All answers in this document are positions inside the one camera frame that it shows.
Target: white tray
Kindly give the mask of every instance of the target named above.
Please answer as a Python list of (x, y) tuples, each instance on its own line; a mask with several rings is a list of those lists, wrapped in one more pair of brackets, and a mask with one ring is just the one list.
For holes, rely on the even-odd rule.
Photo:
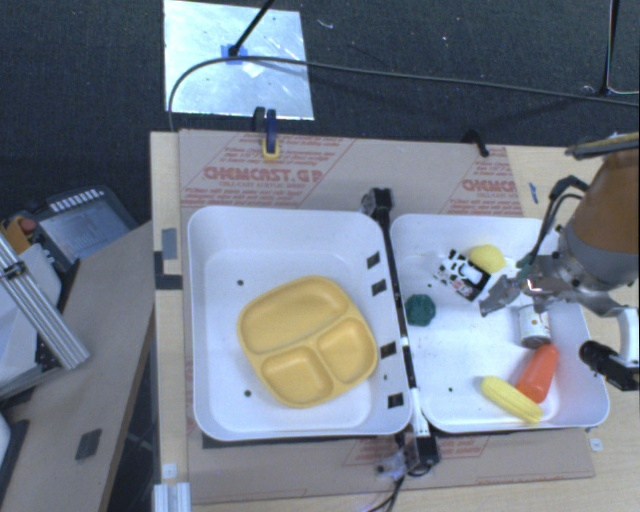
[[(200, 428), (224, 441), (276, 437), (384, 435), (402, 430), (411, 406), (391, 281), (378, 225), (355, 212), (211, 206), (188, 225), (194, 412)], [(368, 268), (367, 259), (379, 263)], [(306, 275), (337, 282), (369, 323), (378, 346), (395, 342), (373, 374), (308, 409), (278, 402), (238, 342), (236, 321), (255, 297)], [(386, 291), (372, 295), (372, 285)], [(389, 408), (389, 396), (403, 404)]]
[[(451, 433), (587, 427), (605, 420), (609, 398), (601, 377), (580, 361), (578, 349), (589, 339), (579, 305), (557, 303), (549, 312), (551, 333), (560, 352), (549, 395), (541, 404), (542, 421), (527, 425), (489, 402), (479, 383), (486, 375), (512, 384), (532, 351), (519, 344), (518, 308), (531, 300), (521, 295), (509, 307), (482, 318), (482, 300), (500, 274), (515, 275), (515, 261), (535, 243), (540, 221), (522, 218), (404, 215), (392, 225), (400, 289), (404, 299), (427, 294), (436, 316), (427, 327), (408, 326), (422, 410), (436, 427)], [(508, 268), (491, 277), (473, 302), (433, 277), (450, 249), (462, 254), (494, 244)], [(541, 254), (555, 249), (555, 233)]]

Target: black cable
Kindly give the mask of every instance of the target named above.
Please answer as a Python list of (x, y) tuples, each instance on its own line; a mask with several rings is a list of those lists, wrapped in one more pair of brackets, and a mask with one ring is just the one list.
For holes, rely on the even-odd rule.
[(613, 45), (616, 37), (616, 26), (618, 23), (619, 0), (610, 0), (609, 2), (609, 37), (607, 38), (607, 55), (604, 67), (604, 83), (600, 89), (603, 93), (618, 95), (636, 95), (640, 91), (618, 91), (611, 87), (611, 60), (613, 58)]
[(229, 48), (229, 55), (231, 55), (232, 57), (235, 57), (238, 55), (238, 52), (240, 51), (240, 47), (242, 46), (242, 43), (246, 41), (247, 37), (249, 37), (251, 35), (251, 32), (253, 32), (253, 29), (256, 28), (256, 25), (260, 23), (260, 20), (264, 17), (265, 14), (267, 14), (267, 11), (273, 5), (273, 2), (275, 2), (275, 0), (267, 0), (265, 2), (265, 4), (260, 9), (260, 11), (258, 11), (258, 14), (256, 14), (256, 17), (253, 18), (253, 21), (249, 23), (249, 26), (242, 33), (242, 35), (240, 36), (240, 39), (238, 39), (238, 42), (234, 44), (231, 48)]
[(129, 448), (129, 450), (127, 450), (127, 453), (123, 454), (120, 457), (120, 465), (124, 464), (125, 462), (128, 462), (129, 457), (131, 457), (131, 455), (133, 455), (140, 448), (140, 446), (142, 446), (142, 443), (145, 442), (145, 440), (147, 439), (147, 436), (156, 429), (157, 424), (158, 424), (158, 419), (156, 418), (151, 422), (151, 425), (147, 428), (147, 430), (145, 430), (144, 433), (138, 436), (138, 439), (133, 443), (133, 446)]
[(147, 494), (153, 488), (153, 464), (151, 465), (151, 469), (147, 470), (144, 479), (145, 485), (140, 486), (138, 493), (134, 496), (134, 498), (129, 503), (129, 507), (126, 512), (134, 512), (139, 505), (142, 504), (144, 499), (147, 497)]
[(578, 194), (564, 194), (555, 200), (549, 201), (549, 206), (547, 206), (547, 211), (545, 212), (544, 217), (542, 219), (542, 225), (540, 226), (538, 239), (536, 240), (536, 244), (534, 245), (533, 249), (531, 249), (531, 251), (528, 254), (528, 261), (527, 261), (528, 265), (533, 265), (533, 262), (538, 257), (538, 251), (540, 251), (540, 246), (542, 245), (542, 242), (544, 241), (545, 237), (549, 233), (549, 230), (551, 229), (551, 226), (555, 221), (556, 215), (558, 214), (558, 210), (560, 209), (560, 206), (567, 198), (581, 200), (582, 196), (579, 196)]
[(400, 487), (402, 487), (404, 478), (405, 477), (402, 476), (398, 479), (393, 491), (391, 492), (391, 495), (386, 500), (384, 500), (382, 503), (379, 503), (375, 507), (370, 508), (369, 510), (367, 510), (367, 512), (377, 512), (378, 510), (382, 510), (384, 507), (387, 507), (387, 505), (388, 507), (385, 509), (385, 512), (391, 512), (393, 506), (396, 503), (396, 500), (398, 499), (398, 494), (400, 493)]
[(420, 478), (421, 476), (426, 475), (429, 471), (431, 471), (430, 466), (427, 466), (425, 464), (420, 464), (419, 466), (416, 466), (411, 471), (409, 471), (407, 475), (413, 478)]
[(173, 118), (172, 118), (172, 108), (173, 108), (173, 99), (175, 97), (176, 91), (184, 82), (184, 80), (191, 75), (192, 73), (202, 69), (204, 67), (213, 66), (215, 64), (222, 64), (223, 62), (234, 62), (234, 61), (243, 61), (243, 62), (254, 62), (254, 63), (266, 63), (266, 62), (277, 62), (279, 64), (290, 64), (295, 66), (307, 66), (311, 68), (318, 69), (328, 69), (331, 71), (339, 71), (342, 73), (353, 73), (360, 75), (370, 75), (370, 76), (380, 76), (386, 78), (400, 78), (403, 80), (419, 80), (423, 82), (440, 82), (447, 84), (458, 84), (458, 85), (473, 85), (477, 87), (489, 87), (493, 89), (501, 89), (506, 91), (516, 91), (516, 92), (526, 92), (530, 94), (540, 94), (543, 96), (553, 96), (556, 98), (568, 98), (573, 100), (581, 100), (581, 101), (594, 101), (597, 103), (606, 103), (610, 105), (620, 105), (624, 107), (634, 107), (638, 108), (638, 103), (629, 103), (626, 101), (618, 101), (611, 100), (607, 98), (594, 98), (591, 96), (580, 96), (578, 94), (571, 94), (565, 92), (555, 92), (548, 91), (545, 89), (535, 89), (533, 87), (523, 87), (517, 85), (506, 85), (506, 84), (498, 84), (494, 82), (481, 82), (478, 80), (466, 80), (461, 78), (443, 78), (429, 75), (415, 75), (411, 73), (395, 73), (393, 71), (377, 71), (374, 69), (360, 69), (360, 68), (351, 68), (348, 66), (338, 66), (335, 64), (324, 64), (322, 62), (313, 62), (313, 61), (304, 61), (304, 60), (295, 60), (295, 59), (287, 59), (284, 57), (271, 57), (271, 56), (261, 56), (261, 55), (243, 55), (237, 57), (219, 57), (216, 59), (209, 59), (199, 64), (195, 64), (187, 69), (178, 80), (174, 84), (171, 89), (171, 94), (169, 95), (169, 102), (167, 105), (167, 112), (169, 114), (169, 127), (171, 131), (174, 131), (173, 128)]

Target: orange toy carrot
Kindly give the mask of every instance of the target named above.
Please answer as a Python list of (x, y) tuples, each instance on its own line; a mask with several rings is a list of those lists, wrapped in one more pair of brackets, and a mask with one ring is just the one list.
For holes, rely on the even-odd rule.
[(551, 379), (558, 365), (558, 349), (546, 343), (536, 349), (516, 383), (516, 389), (536, 403), (542, 402), (549, 392)]

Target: silver metal panel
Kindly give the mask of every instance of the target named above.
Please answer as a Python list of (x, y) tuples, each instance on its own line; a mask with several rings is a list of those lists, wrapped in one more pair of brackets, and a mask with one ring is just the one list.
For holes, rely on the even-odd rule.
[(38, 330), (56, 360), (68, 370), (77, 367), (89, 358), (89, 352), (38, 287), (28, 268), (16, 275), (10, 274), (10, 269), (21, 268), (21, 264), (9, 242), (0, 234), (0, 285)]
[[(180, 76), (191, 66), (222, 57), (258, 9), (165, 0), (165, 108)], [(305, 60), (300, 14), (270, 10), (245, 41), (249, 55)], [(306, 67), (220, 63), (195, 71), (176, 92), (172, 111), (252, 116), (274, 108), (283, 119), (313, 120)]]

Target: yellow plate compartment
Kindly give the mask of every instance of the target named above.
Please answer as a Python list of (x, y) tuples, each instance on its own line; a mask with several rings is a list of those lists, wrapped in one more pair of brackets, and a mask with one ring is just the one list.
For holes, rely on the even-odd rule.
[(240, 345), (264, 385), (290, 407), (313, 407), (366, 379), (378, 347), (334, 281), (307, 276), (257, 297), (237, 323)]

